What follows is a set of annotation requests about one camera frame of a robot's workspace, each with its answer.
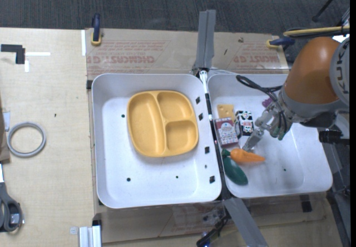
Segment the yellow plate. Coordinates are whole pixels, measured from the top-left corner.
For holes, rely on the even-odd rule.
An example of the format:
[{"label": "yellow plate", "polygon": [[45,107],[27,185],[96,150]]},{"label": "yellow plate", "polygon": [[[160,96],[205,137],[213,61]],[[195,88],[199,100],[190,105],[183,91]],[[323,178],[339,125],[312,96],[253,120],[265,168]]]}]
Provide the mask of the yellow plate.
[{"label": "yellow plate", "polygon": [[166,157],[191,151],[199,134],[194,109],[176,91],[145,91],[127,105],[128,131],[137,152]]}]

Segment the black clip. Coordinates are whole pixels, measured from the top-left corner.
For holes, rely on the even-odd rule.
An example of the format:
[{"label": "black clip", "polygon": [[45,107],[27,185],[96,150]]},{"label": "black clip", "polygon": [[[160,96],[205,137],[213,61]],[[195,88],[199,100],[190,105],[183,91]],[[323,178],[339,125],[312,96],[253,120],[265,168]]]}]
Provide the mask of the black clip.
[{"label": "black clip", "polygon": [[91,34],[91,44],[94,46],[100,45],[101,35],[100,35],[100,14],[96,13],[91,21],[91,26],[94,31]]},{"label": "black clip", "polygon": [[22,45],[1,45],[1,52],[16,52],[16,64],[24,64],[25,48]]}]

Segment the scissors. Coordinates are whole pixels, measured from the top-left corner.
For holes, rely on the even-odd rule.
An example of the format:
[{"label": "scissors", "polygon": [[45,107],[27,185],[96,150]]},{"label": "scissors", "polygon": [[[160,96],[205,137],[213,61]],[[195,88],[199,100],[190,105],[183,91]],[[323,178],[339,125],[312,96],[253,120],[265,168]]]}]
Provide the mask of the scissors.
[{"label": "scissors", "polygon": [[2,164],[0,163],[0,229],[15,231],[22,222],[22,210],[18,202],[6,192]]}]

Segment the toy carrot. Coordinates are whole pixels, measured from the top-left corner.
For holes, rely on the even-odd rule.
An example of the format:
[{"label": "toy carrot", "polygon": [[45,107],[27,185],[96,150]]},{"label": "toy carrot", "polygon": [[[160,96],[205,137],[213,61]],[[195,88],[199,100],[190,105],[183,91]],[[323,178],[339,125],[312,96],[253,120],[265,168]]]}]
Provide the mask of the toy carrot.
[{"label": "toy carrot", "polygon": [[236,163],[265,161],[265,157],[254,154],[252,152],[247,152],[240,148],[234,148],[231,150],[231,152],[223,149],[221,155],[230,156],[231,159],[233,159]]}]

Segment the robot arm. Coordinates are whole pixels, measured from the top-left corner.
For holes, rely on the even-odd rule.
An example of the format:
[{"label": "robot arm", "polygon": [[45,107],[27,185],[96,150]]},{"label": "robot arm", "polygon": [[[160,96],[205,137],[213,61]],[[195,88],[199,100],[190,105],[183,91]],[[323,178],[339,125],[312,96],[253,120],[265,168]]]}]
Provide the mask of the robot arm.
[{"label": "robot arm", "polygon": [[250,151],[265,130],[282,140],[293,123],[317,128],[340,123],[339,113],[349,111],[349,45],[349,38],[342,43],[330,37],[309,41],[277,98],[256,119],[257,128],[243,149]]}]

